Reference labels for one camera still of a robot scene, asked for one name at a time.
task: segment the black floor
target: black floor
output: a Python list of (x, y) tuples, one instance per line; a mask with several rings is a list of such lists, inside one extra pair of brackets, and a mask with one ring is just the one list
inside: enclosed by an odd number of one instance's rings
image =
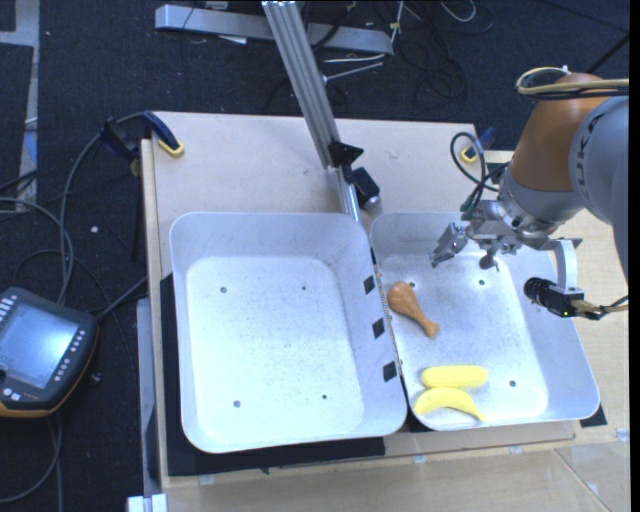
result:
[[(146, 109), (299, 115), (273, 43), (158, 32), (154, 11), (164, 3), (41, 0), (38, 202), (56, 216), (74, 162), (110, 116)], [(310, 18), (334, 22), (349, 3), (316, 2)], [(513, 149), (534, 106), (513, 88), (523, 72), (567, 65), (603, 78), (629, 76), (629, 44), (608, 55), (628, 35), (629, 0), (476, 0), (469, 22), (456, 21), (440, 2), (406, 3), (423, 21), (404, 12), (395, 57), (333, 82), (336, 117), (474, 123), (478, 132), (495, 128), (495, 148)], [(258, 2), (230, 4), (238, 12), (259, 12)], [(398, 3), (373, 4), (357, 2), (344, 23), (388, 30)], [(446, 5), (464, 18), (472, 4)], [(319, 61), (345, 54), (316, 53)], [(320, 67), (330, 76), (360, 65)], [(123, 126), (135, 137), (144, 133), (138, 120)], [(77, 264), (67, 304), (99, 311), (145, 275), (144, 240), (136, 238), (140, 182), (127, 162), (96, 144), (71, 190), (66, 226)], [(15, 282), (55, 300), (58, 251), (57, 227), (44, 216), (3, 215), (0, 288)], [(136, 336), (135, 302), (128, 302), (102, 326), (93, 369), (100, 382), (82, 386), (62, 410), (60, 474), (68, 512), (122, 511), (128, 496), (143, 492)], [(0, 421), (0, 453), (1, 499), (45, 473), (53, 455), (47, 422)], [(0, 510), (56, 510), (59, 495), (54, 472), (36, 492)]]

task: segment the yellow banana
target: yellow banana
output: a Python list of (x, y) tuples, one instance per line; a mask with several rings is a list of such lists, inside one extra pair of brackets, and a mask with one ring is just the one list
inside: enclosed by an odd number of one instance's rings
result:
[(487, 382), (488, 373), (476, 364), (451, 364), (427, 368), (421, 378), (428, 388), (473, 388)]
[(413, 404), (413, 410), (416, 414), (427, 414), (442, 407), (457, 409), (475, 416), (480, 421), (484, 420), (484, 414), (478, 410), (471, 395), (458, 388), (427, 389)]

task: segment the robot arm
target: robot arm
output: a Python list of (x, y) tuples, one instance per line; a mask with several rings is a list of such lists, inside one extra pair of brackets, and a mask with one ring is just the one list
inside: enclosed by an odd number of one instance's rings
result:
[[(550, 293), (569, 304), (580, 299), (573, 248), (581, 240), (550, 237), (586, 207), (612, 225), (628, 282), (628, 81), (627, 92), (615, 97), (595, 89), (605, 83), (610, 81), (568, 72), (556, 82), (557, 90), (575, 87), (588, 93), (575, 94), (574, 89), (573, 94), (550, 98), (561, 101), (538, 103), (500, 177), (497, 198), (479, 201), (465, 212), (463, 219), (469, 220), (466, 228), (447, 227), (431, 254), (433, 267), (462, 250), (467, 239), (487, 251), (480, 260), (485, 269), (495, 265), (493, 256), (498, 252), (516, 254), (523, 245), (553, 250), (559, 263), (559, 282), (546, 283), (546, 288), (551, 286)], [(537, 300), (546, 288), (533, 284), (525, 292)], [(549, 309), (571, 316), (566, 309)]]

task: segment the screen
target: screen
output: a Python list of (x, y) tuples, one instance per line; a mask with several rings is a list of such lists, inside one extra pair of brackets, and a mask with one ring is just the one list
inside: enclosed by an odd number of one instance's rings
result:
[(0, 331), (0, 368), (44, 389), (78, 330), (75, 322), (20, 304)]

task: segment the toy chicken drumstick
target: toy chicken drumstick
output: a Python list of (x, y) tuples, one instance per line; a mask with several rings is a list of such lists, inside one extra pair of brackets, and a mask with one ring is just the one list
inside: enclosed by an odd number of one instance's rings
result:
[(395, 283), (387, 292), (387, 302), (389, 307), (397, 313), (407, 315), (418, 322), (427, 336), (434, 336), (440, 330), (440, 326), (429, 320), (420, 309), (418, 298), (410, 284), (402, 281)]

